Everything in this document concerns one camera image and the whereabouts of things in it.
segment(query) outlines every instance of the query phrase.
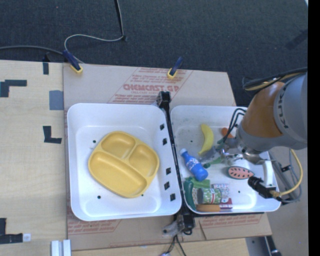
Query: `plastic bottle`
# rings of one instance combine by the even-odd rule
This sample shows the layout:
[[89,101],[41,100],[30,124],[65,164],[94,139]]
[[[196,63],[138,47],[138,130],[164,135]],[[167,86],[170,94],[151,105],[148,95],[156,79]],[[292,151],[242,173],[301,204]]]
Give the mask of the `plastic bottle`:
[[208,177],[207,170],[203,168],[202,164],[194,156],[189,155],[185,148],[181,149],[179,153],[184,159],[186,168],[194,175],[197,181],[202,182]]

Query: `toy watermelon slice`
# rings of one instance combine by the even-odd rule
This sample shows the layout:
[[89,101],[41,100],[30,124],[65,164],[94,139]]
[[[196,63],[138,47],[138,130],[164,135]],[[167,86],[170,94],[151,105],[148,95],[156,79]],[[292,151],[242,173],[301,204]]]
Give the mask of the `toy watermelon slice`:
[[231,178],[237,180],[244,180],[248,179],[251,176],[255,175],[252,171],[248,170],[247,168],[241,166],[231,166],[228,169],[228,174]]

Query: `small yellow object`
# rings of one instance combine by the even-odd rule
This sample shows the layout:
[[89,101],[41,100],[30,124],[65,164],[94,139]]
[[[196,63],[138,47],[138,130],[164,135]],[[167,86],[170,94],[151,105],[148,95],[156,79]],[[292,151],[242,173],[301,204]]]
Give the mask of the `small yellow object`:
[[123,131],[108,133],[88,160],[96,181],[110,191],[125,197],[142,195],[158,172],[157,153],[138,138]]
[[176,70],[176,71],[174,72],[174,74],[171,75],[171,74],[170,74],[171,70],[172,70],[172,68],[169,69],[168,73],[166,73],[166,76],[167,76],[169,79],[174,79],[174,78],[176,77],[178,71]]
[[203,153],[209,151],[212,146],[214,145],[214,132],[212,129],[206,125],[206,124],[201,124],[201,131],[204,135],[204,141],[202,144],[201,150],[198,152],[198,155],[202,155]]
[[74,66],[70,65],[71,69],[76,72],[77,74],[82,73],[82,71],[84,70],[84,68],[82,66],[79,65],[80,69],[77,70]]

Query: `yellow plate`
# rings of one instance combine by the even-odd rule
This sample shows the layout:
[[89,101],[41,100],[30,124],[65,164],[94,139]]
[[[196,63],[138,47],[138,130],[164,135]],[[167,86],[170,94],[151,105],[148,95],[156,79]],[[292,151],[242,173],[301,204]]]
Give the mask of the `yellow plate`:
[[123,131],[108,133],[88,160],[95,180],[125,198],[142,195],[157,174],[159,164],[151,147]]

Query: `toy banana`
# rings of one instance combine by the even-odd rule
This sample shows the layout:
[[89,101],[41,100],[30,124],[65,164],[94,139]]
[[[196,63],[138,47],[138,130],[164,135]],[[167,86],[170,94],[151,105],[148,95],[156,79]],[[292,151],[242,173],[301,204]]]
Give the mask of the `toy banana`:
[[201,150],[198,152],[198,155],[201,156],[203,153],[209,151],[214,144],[214,133],[211,128],[206,124],[201,124],[201,130],[204,135],[204,142]]

